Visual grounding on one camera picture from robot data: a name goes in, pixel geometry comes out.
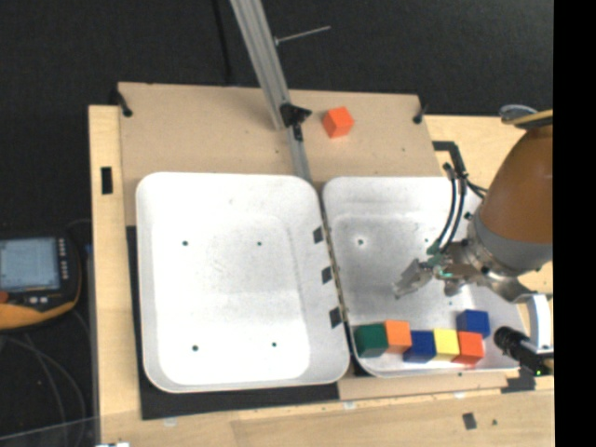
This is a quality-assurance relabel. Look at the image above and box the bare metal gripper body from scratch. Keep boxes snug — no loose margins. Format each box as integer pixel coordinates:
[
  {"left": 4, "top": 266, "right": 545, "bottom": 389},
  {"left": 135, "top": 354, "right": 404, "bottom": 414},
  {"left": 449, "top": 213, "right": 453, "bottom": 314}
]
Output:
[{"left": 430, "top": 241, "right": 537, "bottom": 305}]

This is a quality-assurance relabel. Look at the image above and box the white plastic tray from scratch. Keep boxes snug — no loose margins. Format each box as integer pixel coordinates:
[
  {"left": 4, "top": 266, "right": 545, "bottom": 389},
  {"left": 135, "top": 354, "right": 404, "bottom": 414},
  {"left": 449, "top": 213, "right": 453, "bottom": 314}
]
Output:
[
  {"left": 320, "top": 175, "right": 531, "bottom": 379},
  {"left": 134, "top": 170, "right": 352, "bottom": 395}
]

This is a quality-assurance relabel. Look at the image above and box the blue cube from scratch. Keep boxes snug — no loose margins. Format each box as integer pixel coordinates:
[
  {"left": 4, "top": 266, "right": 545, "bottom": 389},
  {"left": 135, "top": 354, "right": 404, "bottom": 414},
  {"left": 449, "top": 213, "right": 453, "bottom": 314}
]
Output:
[
  {"left": 402, "top": 330, "right": 438, "bottom": 364},
  {"left": 455, "top": 308, "right": 492, "bottom": 340}
]

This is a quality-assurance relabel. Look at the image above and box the yellow cube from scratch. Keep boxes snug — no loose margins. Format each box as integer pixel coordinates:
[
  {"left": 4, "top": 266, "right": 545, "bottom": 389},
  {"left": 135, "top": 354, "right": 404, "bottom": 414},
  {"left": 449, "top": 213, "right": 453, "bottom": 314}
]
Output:
[{"left": 432, "top": 328, "right": 462, "bottom": 362}]

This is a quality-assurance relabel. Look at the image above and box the orange cube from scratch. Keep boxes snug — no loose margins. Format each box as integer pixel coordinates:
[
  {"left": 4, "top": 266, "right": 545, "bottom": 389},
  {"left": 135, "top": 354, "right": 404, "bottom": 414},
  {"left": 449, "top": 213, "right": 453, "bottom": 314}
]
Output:
[
  {"left": 452, "top": 331, "right": 487, "bottom": 368},
  {"left": 384, "top": 319, "right": 413, "bottom": 355},
  {"left": 321, "top": 105, "right": 356, "bottom": 140}
]

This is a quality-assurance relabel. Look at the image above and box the green cube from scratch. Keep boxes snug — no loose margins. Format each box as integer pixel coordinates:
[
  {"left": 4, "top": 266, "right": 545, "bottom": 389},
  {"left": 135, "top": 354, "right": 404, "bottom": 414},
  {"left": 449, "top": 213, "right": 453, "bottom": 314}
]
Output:
[{"left": 353, "top": 323, "right": 389, "bottom": 359}]

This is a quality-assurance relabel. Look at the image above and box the pale wood board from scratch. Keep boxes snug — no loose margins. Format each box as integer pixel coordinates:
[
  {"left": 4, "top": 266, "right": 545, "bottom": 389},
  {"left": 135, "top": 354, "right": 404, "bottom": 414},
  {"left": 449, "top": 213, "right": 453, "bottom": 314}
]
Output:
[{"left": 115, "top": 81, "right": 510, "bottom": 402}]

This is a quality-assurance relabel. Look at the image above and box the black cylinder on white bracket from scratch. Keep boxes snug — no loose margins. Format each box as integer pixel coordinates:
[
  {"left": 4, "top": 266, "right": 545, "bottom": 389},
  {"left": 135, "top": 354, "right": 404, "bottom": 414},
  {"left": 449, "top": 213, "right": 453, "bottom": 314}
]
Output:
[{"left": 493, "top": 293, "right": 554, "bottom": 377}]

